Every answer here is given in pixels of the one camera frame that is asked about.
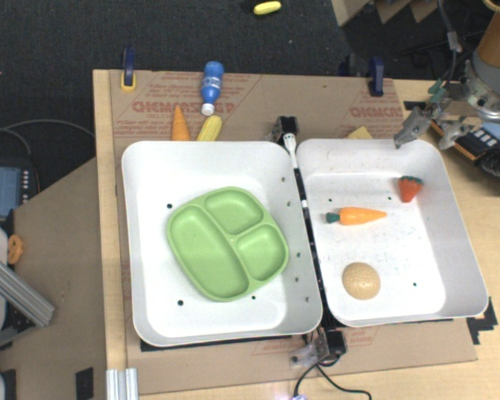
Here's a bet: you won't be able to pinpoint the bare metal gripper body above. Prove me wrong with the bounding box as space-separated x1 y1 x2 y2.
428 61 500 123

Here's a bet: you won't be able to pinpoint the brown cardboard board red print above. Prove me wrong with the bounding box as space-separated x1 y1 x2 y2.
109 69 478 396

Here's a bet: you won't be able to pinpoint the orange carrot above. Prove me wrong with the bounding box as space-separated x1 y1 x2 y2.
325 206 388 227

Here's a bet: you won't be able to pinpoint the green divided plate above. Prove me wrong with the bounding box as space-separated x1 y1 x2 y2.
165 186 290 303

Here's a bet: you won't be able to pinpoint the yellow corn cob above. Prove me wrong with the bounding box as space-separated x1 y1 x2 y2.
195 114 223 143

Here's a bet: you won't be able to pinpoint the orange cone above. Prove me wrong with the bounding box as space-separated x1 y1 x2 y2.
170 105 192 143

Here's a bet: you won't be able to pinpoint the yellow cheese wedge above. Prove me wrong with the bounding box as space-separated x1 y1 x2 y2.
344 125 374 141

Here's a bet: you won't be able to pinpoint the thin black and white rod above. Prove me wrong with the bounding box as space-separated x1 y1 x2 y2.
282 132 328 333

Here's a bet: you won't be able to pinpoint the beige round bread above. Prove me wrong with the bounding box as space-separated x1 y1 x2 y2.
342 262 382 301

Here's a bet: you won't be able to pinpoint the blue bottle white cap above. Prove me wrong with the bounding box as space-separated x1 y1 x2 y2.
199 60 226 118

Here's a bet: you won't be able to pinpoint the yellow oval toy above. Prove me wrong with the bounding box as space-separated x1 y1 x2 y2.
252 0 283 16

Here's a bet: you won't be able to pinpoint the red strawberry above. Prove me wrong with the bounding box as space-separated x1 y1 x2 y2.
397 175 425 204

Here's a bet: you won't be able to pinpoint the white plastic tray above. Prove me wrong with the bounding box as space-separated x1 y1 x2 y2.
120 139 324 348
294 137 490 329

